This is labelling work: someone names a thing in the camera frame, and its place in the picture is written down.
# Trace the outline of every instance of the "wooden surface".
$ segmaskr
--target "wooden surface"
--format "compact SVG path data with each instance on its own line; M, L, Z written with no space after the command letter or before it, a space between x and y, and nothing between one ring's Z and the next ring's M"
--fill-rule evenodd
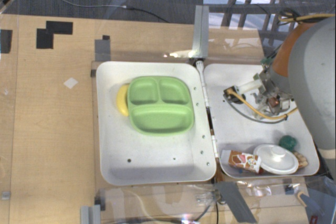
M73 22L73 34L55 35L54 49L36 49L36 29L45 28L47 20ZM228 42L223 44L227 37L236 42L232 34L227 29L211 30L209 54L213 60L223 57L228 61L256 63L261 59L263 53L258 41L253 48L239 48L235 52ZM19 18L10 224L77 224L80 207L93 205L95 179L101 176L96 177L94 172L90 71L95 39L101 39L102 35L111 37L113 60L181 62L186 59L164 55L190 50L193 26ZM251 40L258 38L256 31L247 35ZM64 85L70 78L78 81L72 89ZM8 207L3 204L0 212L6 213ZM302 216L304 209L296 212ZM215 219L215 214L209 213L209 218Z

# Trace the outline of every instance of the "green divided plate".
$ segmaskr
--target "green divided plate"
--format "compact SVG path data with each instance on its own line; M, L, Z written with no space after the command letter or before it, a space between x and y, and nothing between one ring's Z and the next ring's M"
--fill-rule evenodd
M127 94L133 127L142 134L181 134L194 125L187 85L173 77L139 77Z

